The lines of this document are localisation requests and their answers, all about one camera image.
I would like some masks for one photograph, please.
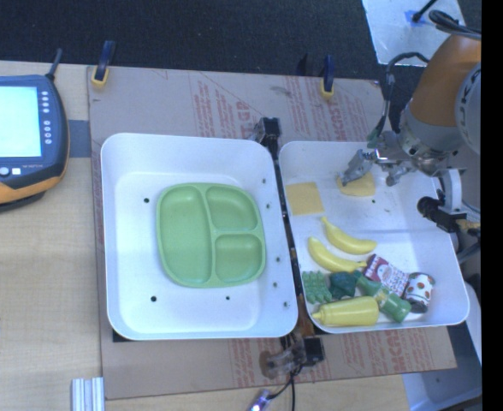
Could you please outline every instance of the blue clamp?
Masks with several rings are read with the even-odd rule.
[[[116,42],[105,41],[104,47],[99,56],[99,63],[92,72],[92,84],[95,86],[104,86],[109,76],[109,64],[115,55]]]
[[[297,76],[307,75],[307,60],[309,54],[305,55],[299,60],[296,68]],[[320,94],[326,100],[330,100],[334,95],[334,59],[331,55],[326,55],[323,59],[323,68],[319,76],[323,76],[320,80]]]
[[[320,81],[320,94],[324,99],[330,100],[334,95],[334,60],[331,55],[326,55],[323,59],[323,69],[320,76],[323,76]]]

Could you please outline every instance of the white tray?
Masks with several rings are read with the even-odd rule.
[[[311,235],[341,257],[356,260],[369,256],[351,256],[332,248],[320,221],[320,217],[325,215],[331,223],[356,237],[378,241],[373,253],[402,271],[430,274],[435,279],[432,300],[426,313],[409,313],[402,323],[394,322],[383,313],[375,325],[366,327],[327,327],[313,319],[314,323],[328,333],[350,333],[463,322],[468,316],[469,298],[451,236],[417,210],[417,202],[423,196],[437,198],[435,180],[421,172],[414,172],[402,176],[398,184],[389,187],[385,183],[387,174],[375,164],[371,169],[376,185],[375,196],[346,196],[339,190],[336,178],[346,169],[358,149],[368,151],[366,143],[338,141],[293,141],[280,151],[284,187],[315,182],[324,208],[324,213],[296,216],[288,205],[300,270],[328,274],[309,255],[307,240]],[[307,301],[306,306],[308,312],[313,313],[319,304]]]
[[[251,140],[115,134],[101,149],[107,314],[131,340],[281,337],[298,308],[272,158]],[[254,281],[188,288],[163,270],[155,232],[163,189],[217,182],[253,196],[266,261]]]

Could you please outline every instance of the yellow cheese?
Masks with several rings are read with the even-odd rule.
[[[286,186],[286,199],[293,215],[323,213],[323,204],[315,182],[299,182]]]
[[[348,182],[346,186],[343,186],[340,177],[337,177],[337,186],[342,193],[349,196],[373,196],[375,194],[375,182],[371,172],[366,172],[357,180]]]

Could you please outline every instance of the yellow banana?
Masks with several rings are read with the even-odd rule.
[[[324,244],[322,244],[322,241],[314,236],[309,237],[308,249],[309,254],[314,261],[322,268],[331,272],[353,272],[357,268],[367,265],[364,260],[355,262],[353,260],[343,259],[342,257],[336,256],[331,253]]]
[[[367,254],[371,253],[377,246],[377,242],[371,239],[358,239],[345,233],[339,227],[333,225],[325,216],[322,216],[322,222],[326,228],[326,236],[329,243],[349,254]]]

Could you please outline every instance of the green divided plate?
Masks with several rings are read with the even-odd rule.
[[[183,286],[248,283],[265,267],[257,204],[244,189],[226,184],[164,189],[157,202],[157,243],[164,270]]]

